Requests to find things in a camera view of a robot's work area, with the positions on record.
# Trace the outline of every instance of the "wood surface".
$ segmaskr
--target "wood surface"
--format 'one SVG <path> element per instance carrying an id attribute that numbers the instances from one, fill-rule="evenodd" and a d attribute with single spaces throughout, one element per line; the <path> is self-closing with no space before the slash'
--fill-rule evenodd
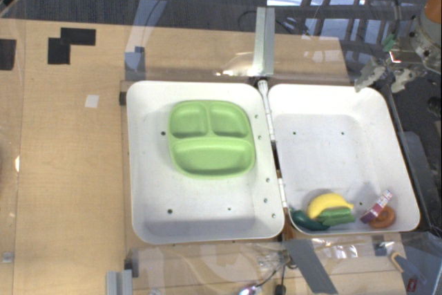
<path id="1" fill-rule="evenodd" d="M 72 46 L 69 66 L 49 66 L 48 38 L 59 37 L 63 26 L 96 29 L 96 46 Z M 262 279 L 265 272 L 257 268 L 256 260 L 261 253 L 247 251 L 241 242 L 173 249 L 144 244 L 134 234 L 124 164 L 127 132 L 122 125 L 124 108 L 118 102 L 124 52 L 133 29 L 42 21 L 27 21 L 25 29 L 26 42 L 19 39 L 26 47 L 23 124 L 21 130 L 19 126 L 10 130 L 15 137 L 21 135 L 18 200 L 6 200 L 0 191 L 2 210 L 3 205 L 17 208 L 12 232 L 3 228 L 8 217 L 0 211 L 0 246 L 13 247 L 15 261 L 0 265 L 1 294 L 104 294 L 106 272 L 121 271 L 132 249 L 147 255 L 140 263 L 144 277 L 134 279 L 136 295 L 148 294 L 152 286 L 162 294 L 235 294 Z M 232 61 L 236 65 L 238 57 L 248 63 L 254 38 L 250 33 L 165 28 L 144 35 L 140 45 L 146 46 L 148 77 L 158 79 L 213 78 L 214 73 L 231 69 Z M 337 40 L 277 36 L 275 62 L 283 79 L 292 73 L 348 83 Z M 85 107 L 88 95 L 99 95 L 97 108 Z M 3 96 L 0 102 L 12 99 Z M 244 247 L 241 259 L 250 268 L 239 274 L 238 250 Z M 405 293 L 401 275 L 386 257 L 321 260 L 341 294 Z M 210 272 L 208 262 L 227 275 Z M 159 282 L 153 284 L 156 274 Z M 299 271 L 287 272 L 285 282 L 288 294 L 310 294 Z M 275 284 L 269 283 L 265 294 L 271 294 Z"/>

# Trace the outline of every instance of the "metal bracket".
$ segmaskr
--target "metal bracket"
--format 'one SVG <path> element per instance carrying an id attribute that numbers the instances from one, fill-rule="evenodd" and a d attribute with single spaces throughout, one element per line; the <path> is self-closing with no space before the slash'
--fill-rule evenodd
<path id="1" fill-rule="evenodd" d="M 249 76 L 273 74 L 275 50 L 275 9 L 258 8 L 256 13 L 255 49 Z"/>
<path id="2" fill-rule="evenodd" d="M 133 295 L 132 270 L 107 272 L 106 295 Z"/>

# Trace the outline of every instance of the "white sticker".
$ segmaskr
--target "white sticker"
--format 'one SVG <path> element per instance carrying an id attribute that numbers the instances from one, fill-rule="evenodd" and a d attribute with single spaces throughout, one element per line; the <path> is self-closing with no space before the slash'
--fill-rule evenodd
<path id="1" fill-rule="evenodd" d="M 99 100 L 99 95 L 88 95 L 84 106 L 88 108 L 97 108 L 98 100 Z"/>

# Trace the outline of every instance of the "red object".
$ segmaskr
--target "red object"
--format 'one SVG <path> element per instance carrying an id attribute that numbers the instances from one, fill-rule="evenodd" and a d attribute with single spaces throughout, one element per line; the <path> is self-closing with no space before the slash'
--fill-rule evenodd
<path id="1" fill-rule="evenodd" d="M 417 279 L 409 279 L 407 285 L 407 292 L 415 292 L 417 286 Z"/>

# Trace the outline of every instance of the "wooden table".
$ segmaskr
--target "wooden table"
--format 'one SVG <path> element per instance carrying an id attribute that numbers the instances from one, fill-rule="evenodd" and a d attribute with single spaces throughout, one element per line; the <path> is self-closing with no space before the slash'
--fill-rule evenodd
<path id="1" fill-rule="evenodd" d="M 61 27 L 96 29 L 96 45 L 72 46 L 70 65 L 48 65 L 48 38 L 59 37 Z M 0 22 L 0 38 L 16 39 L 17 55 L 26 62 L 21 79 L 18 66 L 0 72 L 0 107 L 8 108 L 13 122 L 7 137 L 12 146 L 0 178 L 0 252 L 15 252 L 13 263 L 0 264 L 2 295 L 104 294 L 106 272 L 121 271 L 126 252 L 135 246 L 151 267 L 150 278 L 135 279 L 137 295 L 148 293 L 152 274 L 163 277 L 163 294 L 174 295 L 235 294 L 247 281 L 265 276 L 256 269 L 254 251 L 241 251 L 246 247 L 241 242 L 171 249 L 140 244 L 133 235 L 125 218 L 127 152 L 118 101 L 131 30 L 87 23 Z M 156 28 L 143 45 L 149 75 L 167 68 L 164 77 L 191 75 L 198 67 L 197 74 L 204 77 L 225 69 L 238 55 L 251 53 L 253 39 L 251 33 Z M 306 82 L 328 78 L 348 83 L 339 53 L 336 40 L 276 37 L 275 62 L 281 77 L 296 70 Z M 89 95 L 99 96 L 96 108 L 85 107 Z M 11 162 L 18 155 L 17 184 Z M 390 237 L 401 248 L 398 235 Z M 211 254 L 214 249 L 217 260 Z M 207 267 L 208 259 L 225 265 L 233 275 L 216 276 Z M 401 275 L 386 257 L 323 261 L 341 294 L 405 293 Z M 236 267 L 245 267 L 243 262 L 248 262 L 250 272 L 238 278 Z M 176 276 L 179 271 L 183 276 Z M 310 294 L 299 271 L 287 272 L 285 284 L 288 294 Z M 266 294 L 273 286 L 267 285 Z"/>

